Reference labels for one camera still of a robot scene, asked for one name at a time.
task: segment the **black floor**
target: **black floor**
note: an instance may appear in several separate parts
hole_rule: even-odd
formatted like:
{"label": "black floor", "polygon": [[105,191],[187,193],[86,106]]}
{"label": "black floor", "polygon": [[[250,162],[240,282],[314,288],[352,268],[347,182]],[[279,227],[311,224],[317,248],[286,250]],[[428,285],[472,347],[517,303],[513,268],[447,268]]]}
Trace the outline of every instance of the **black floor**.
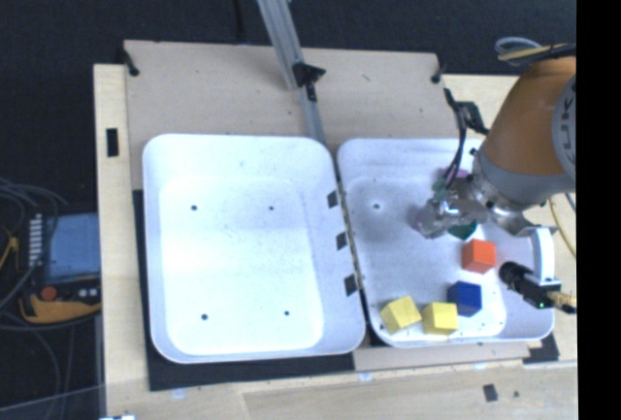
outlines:
{"label": "black floor", "polygon": [[[303,47],[432,51],[448,73],[514,74],[497,61],[496,40],[575,41],[576,3],[296,0],[291,9]],[[96,209],[92,66],[115,62],[125,39],[268,44],[254,0],[0,0],[0,178]],[[3,297],[10,276],[0,283]],[[71,358],[69,389],[96,383],[95,334],[92,322],[73,337],[71,329],[45,333],[63,385]],[[0,407],[53,387],[37,338],[0,331]]]}

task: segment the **brown cylindrical robot body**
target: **brown cylindrical robot body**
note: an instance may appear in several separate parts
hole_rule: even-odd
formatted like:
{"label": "brown cylindrical robot body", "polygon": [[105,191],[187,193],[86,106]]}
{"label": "brown cylindrical robot body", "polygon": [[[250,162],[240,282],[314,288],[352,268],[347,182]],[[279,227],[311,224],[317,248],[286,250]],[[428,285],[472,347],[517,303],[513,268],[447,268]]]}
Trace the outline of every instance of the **brown cylindrical robot body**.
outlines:
{"label": "brown cylindrical robot body", "polygon": [[[575,68],[575,57],[529,67],[509,92],[479,150],[477,167],[483,180],[517,207],[575,190]],[[568,114],[568,101],[572,120],[560,122]],[[563,148],[568,140],[573,142],[569,151]]]}

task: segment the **yellow block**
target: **yellow block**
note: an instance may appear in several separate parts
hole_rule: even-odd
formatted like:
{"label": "yellow block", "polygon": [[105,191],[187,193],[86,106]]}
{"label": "yellow block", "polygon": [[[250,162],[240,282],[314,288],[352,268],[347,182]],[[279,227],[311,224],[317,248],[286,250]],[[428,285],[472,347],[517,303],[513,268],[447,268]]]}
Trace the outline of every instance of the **yellow block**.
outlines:
{"label": "yellow block", "polygon": [[392,301],[379,312],[384,326],[390,334],[413,324],[422,319],[418,308],[410,296],[404,296]]}
{"label": "yellow block", "polygon": [[425,334],[448,336],[457,330],[457,305],[454,303],[430,303],[423,308],[423,331]]}

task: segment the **blue box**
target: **blue box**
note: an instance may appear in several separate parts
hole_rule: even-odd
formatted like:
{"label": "blue box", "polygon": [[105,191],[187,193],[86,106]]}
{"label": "blue box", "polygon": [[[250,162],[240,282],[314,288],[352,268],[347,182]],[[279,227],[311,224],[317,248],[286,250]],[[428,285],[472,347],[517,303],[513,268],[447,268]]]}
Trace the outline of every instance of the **blue box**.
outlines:
{"label": "blue box", "polygon": [[447,300],[457,305],[457,314],[473,316],[482,308],[481,286],[460,280],[448,288]]}

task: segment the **metal stand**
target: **metal stand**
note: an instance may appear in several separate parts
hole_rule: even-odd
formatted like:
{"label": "metal stand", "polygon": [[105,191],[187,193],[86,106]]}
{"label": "metal stand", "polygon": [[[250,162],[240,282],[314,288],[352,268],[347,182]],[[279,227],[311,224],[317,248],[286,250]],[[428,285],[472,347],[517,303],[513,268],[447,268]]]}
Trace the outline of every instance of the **metal stand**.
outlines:
{"label": "metal stand", "polygon": [[[323,70],[309,67],[304,62],[298,35],[287,0],[257,0],[259,9],[276,49],[282,75],[288,89],[300,90],[302,110],[309,137],[325,144],[325,136],[317,108],[314,83]],[[300,73],[309,77],[300,77]]]}

